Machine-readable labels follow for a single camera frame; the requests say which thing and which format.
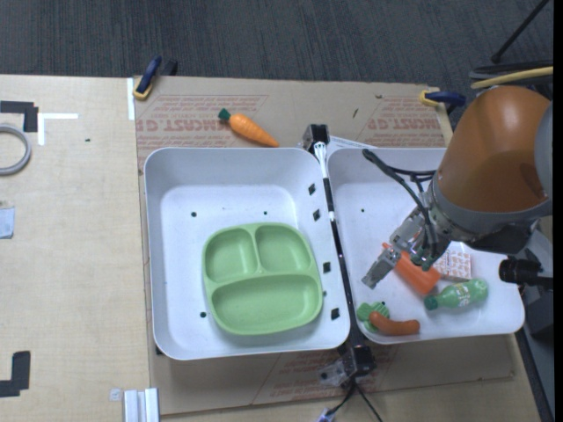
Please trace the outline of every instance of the green bottle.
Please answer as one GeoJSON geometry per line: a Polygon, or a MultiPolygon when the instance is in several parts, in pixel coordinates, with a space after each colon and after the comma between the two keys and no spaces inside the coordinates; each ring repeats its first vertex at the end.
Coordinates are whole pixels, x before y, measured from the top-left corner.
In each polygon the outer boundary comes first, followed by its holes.
{"type": "Polygon", "coordinates": [[[481,278],[473,278],[446,286],[438,295],[428,295],[424,299],[426,309],[432,310],[441,306],[461,308],[470,303],[481,302],[488,296],[488,286],[481,278]]]}

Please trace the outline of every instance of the green plate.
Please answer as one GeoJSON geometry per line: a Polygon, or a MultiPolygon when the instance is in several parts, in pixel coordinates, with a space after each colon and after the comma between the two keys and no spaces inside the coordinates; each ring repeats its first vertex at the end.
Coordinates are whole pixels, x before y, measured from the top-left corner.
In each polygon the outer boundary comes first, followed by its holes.
{"type": "Polygon", "coordinates": [[[203,282],[216,322],[237,335],[290,330],[323,304],[317,263],[303,235],[284,223],[217,231],[203,247],[203,282]]]}

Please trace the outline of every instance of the bottle label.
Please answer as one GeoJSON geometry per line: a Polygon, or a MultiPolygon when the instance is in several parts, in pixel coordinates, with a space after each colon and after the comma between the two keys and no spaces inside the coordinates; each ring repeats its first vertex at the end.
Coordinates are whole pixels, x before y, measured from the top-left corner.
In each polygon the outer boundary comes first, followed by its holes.
{"type": "Polygon", "coordinates": [[[469,305],[471,303],[472,297],[469,292],[469,288],[462,283],[455,285],[456,289],[456,296],[457,296],[457,306],[463,307],[469,305]]]}

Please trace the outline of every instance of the metal ring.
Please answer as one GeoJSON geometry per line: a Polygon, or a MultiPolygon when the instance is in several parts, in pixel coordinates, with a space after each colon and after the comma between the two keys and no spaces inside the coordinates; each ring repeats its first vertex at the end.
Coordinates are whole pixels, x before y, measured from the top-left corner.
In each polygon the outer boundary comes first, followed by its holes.
{"type": "Polygon", "coordinates": [[[26,146],[26,152],[24,156],[14,165],[10,167],[0,167],[0,177],[5,175],[12,175],[21,171],[29,161],[29,158],[32,154],[32,145],[29,143],[29,139],[27,139],[26,134],[18,130],[17,128],[10,127],[9,125],[0,125],[0,133],[8,133],[10,135],[14,135],[18,137],[26,146]]]}

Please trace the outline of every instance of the orange carrot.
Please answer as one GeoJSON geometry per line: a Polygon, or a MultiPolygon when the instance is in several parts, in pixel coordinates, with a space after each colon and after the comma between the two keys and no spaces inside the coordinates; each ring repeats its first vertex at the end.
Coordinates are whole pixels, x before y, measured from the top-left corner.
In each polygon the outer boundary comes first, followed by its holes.
{"type": "Polygon", "coordinates": [[[244,114],[230,114],[223,108],[219,113],[219,119],[228,120],[232,130],[247,139],[269,147],[278,147],[280,145],[264,128],[244,114]]]}
{"type": "MultiPolygon", "coordinates": [[[[387,243],[383,243],[383,246],[385,249],[389,248],[387,243]]],[[[395,265],[395,272],[422,295],[428,294],[442,277],[434,267],[424,272],[420,266],[413,264],[406,251],[401,252],[401,258],[395,265]]]]}
{"type": "Polygon", "coordinates": [[[391,320],[379,311],[371,311],[369,313],[369,322],[383,334],[390,336],[416,334],[420,330],[420,322],[416,319],[404,321],[391,320]]]}

